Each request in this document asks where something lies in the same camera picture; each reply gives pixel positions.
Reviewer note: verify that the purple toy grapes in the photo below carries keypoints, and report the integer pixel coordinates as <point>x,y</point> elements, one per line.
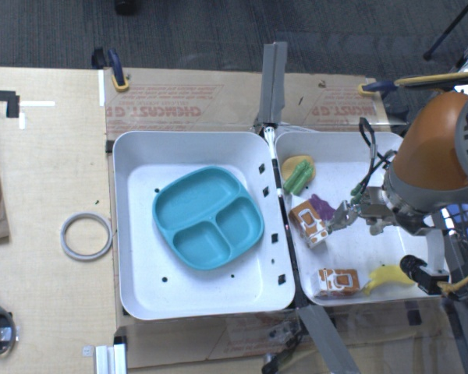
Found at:
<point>323,207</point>

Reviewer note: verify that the brown cardboard board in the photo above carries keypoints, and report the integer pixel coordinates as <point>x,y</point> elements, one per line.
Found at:
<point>203,103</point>

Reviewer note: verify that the black cylinder on white bracket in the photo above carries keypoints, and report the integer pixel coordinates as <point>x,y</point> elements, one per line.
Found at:
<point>421,273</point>

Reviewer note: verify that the blue divided plate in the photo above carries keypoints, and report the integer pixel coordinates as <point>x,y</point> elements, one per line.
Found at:
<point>203,212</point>

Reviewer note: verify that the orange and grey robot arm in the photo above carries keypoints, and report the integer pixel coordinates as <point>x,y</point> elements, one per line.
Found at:
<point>429,150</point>

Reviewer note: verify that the white plastic tray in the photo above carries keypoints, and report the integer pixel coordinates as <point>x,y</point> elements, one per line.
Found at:
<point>140,279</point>
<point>359,248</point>

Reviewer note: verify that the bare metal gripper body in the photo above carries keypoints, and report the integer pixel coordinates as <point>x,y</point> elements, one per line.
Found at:
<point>378,209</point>

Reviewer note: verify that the white tape roll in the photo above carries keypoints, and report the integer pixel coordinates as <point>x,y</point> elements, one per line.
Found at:
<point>66,244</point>

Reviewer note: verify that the orange and white carton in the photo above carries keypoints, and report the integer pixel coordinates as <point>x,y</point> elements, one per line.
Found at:
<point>337,283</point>
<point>310,224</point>

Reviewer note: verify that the green toy asparagus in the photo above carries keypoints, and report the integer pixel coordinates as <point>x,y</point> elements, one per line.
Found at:
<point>297,177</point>

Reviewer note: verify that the yellow banana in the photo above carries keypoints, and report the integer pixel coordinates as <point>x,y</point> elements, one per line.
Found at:
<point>388,276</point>

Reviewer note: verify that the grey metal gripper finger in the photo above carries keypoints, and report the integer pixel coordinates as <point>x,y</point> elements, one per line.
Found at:
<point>337,224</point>
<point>342,210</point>

